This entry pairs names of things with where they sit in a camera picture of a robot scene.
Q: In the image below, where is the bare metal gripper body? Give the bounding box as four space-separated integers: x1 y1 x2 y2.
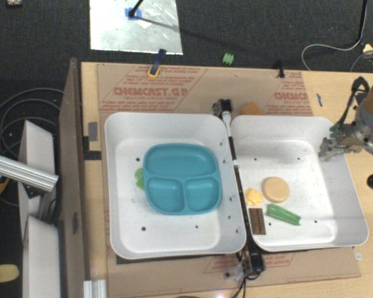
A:
331 123 373 160

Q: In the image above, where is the brown cardboard board red print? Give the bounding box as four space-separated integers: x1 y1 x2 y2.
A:
96 63 362 287

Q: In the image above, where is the yellow toy food piece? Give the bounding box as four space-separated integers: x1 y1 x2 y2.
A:
244 187 264 207

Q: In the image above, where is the white plastic tray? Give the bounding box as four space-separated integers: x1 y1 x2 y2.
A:
104 111 248 260
230 114 370 253

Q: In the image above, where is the green toy celery stick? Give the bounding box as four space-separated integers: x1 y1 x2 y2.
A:
265 203 302 227

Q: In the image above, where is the orange toy bread slice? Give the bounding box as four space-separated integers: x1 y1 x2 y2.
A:
238 101 265 116

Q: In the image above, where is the blue divided plate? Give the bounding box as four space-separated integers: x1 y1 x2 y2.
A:
142 143 223 215

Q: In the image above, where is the brown chocolate bar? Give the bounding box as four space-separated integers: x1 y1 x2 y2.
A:
248 207 267 236

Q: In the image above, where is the green toy vegetable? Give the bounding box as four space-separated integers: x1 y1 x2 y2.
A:
134 167 147 191

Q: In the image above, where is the beige round biscuit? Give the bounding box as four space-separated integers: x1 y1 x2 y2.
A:
261 176 290 204

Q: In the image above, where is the pale yellow toy potato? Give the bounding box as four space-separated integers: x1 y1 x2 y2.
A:
0 263 21 284

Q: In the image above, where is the black block with thin wires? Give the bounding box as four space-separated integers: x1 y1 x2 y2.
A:
212 98 234 116
236 249 265 276

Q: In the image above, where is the thin black and white rod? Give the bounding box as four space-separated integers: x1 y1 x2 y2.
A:
221 111 256 254

